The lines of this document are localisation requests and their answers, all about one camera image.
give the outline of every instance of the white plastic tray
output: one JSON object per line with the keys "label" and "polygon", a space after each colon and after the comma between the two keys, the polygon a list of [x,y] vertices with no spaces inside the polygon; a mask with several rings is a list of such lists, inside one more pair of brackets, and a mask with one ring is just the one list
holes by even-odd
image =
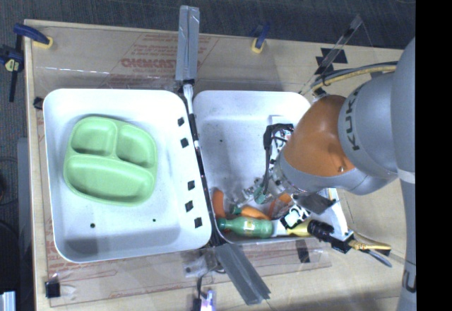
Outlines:
{"label": "white plastic tray", "polygon": [[[277,123],[295,126],[309,106],[309,101],[297,93],[241,90],[199,93],[194,98],[194,113],[209,190],[218,188],[227,198],[253,185],[265,172],[266,127]],[[254,202],[251,205],[265,210],[265,206]],[[237,241],[232,233],[226,239]],[[240,243],[256,241],[262,239],[242,238]]]}
{"label": "white plastic tray", "polygon": [[[181,98],[163,90],[59,89],[46,96],[43,109],[54,241],[63,257],[94,262],[194,250],[207,243],[212,228]],[[155,139],[157,179],[144,203],[103,204],[66,185],[68,139],[75,123],[88,115],[130,122]],[[182,139],[188,146],[182,147]]]}

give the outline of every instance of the wooden table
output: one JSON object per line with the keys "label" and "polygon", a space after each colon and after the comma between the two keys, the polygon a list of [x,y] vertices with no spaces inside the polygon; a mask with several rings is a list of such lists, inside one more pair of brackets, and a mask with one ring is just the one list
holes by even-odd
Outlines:
{"label": "wooden table", "polygon": [[[98,265],[94,271],[84,269],[82,279],[74,277],[80,274],[77,266],[58,264],[61,257],[52,248],[49,234],[52,219],[42,111],[33,105],[35,98],[63,87],[168,86],[174,75],[177,33],[40,20],[26,20],[25,24],[54,39],[47,50],[36,48],[29,39],[24,42],[36,310],[190,310],[194,280],[172,283],[168,275],[175,265],[180,266],[179,255],[164,255],[166,258],[159,259],[160,268],[146,259],[117,262],[114,267],[107,262],[108,266]],[[322,49],[332,48],[331,44],[266,40],[262,53],[256,54],[251,43],[247,37],[200,34],[196,93],[207,88],[297,92],[316,70]],[[401,55],[399,50],[371,47],[345,46],[344,50],[347,63],[335,63],[335,69],[398,61]],[[341,81],[328,92],[348,96],[369,79],[365,75]],[[217,310],[394,310],[406,240],[400,185],[395,181],[367,196],[340,194],[351,229],[392,245],[392,268],[359,252],[341,254],[315,246],[323,258],[317,265],[306,266],[288,261],[292,253],[287,249],[281,257],[274,257],[273,264],[261,264],[259,271],[271,295],[260,305],[246,306],[227,276],[206,281],[205,289],[216,291]],[[266,254],[268,259],[277,250],[256,252],[252,262],[258,263],[259,255]],[[149,286],[142,267],[157,269],[158,278],[169,277],[168,283]],[[46,298],[44,283],[58,270],[64,296]],[[118,283],[113,271],[122,272],[126,282]],[[106,288],[115,292],[90,300],[91,294],[103,294]]]}

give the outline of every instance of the green plate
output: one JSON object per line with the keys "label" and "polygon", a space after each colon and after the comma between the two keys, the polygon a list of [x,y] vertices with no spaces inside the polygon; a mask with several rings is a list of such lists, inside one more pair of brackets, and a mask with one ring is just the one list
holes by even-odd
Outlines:
{"label": "green plate", "polygon": [[155,141],[141,128],[98,116],[74,126],[64,158],[64,179],[74,193],[107,204],[140,204],[153,193],[156,174]]}

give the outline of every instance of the divided green plate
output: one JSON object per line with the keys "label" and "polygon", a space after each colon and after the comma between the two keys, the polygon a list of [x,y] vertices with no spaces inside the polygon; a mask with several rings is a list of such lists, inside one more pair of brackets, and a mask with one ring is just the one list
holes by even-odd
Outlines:
{"label": "divided green plate", "polygon": [[157,148],[146,131],[108,117],[86,117],[74,126],[64,158],[64,179],[80,196],[135,205],[153,193]]}

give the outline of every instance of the green bottle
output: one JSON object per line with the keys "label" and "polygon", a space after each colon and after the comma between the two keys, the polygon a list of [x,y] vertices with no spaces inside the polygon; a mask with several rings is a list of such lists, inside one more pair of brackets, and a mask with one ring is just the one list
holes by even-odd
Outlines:
{"label": "green bottle", "polygon": [[217,219],[218,229],[231,230],[245,237],[270,238],[273,233],[273,224],[266,219],[255,219],[250,217],[238,217],[235,219]]}

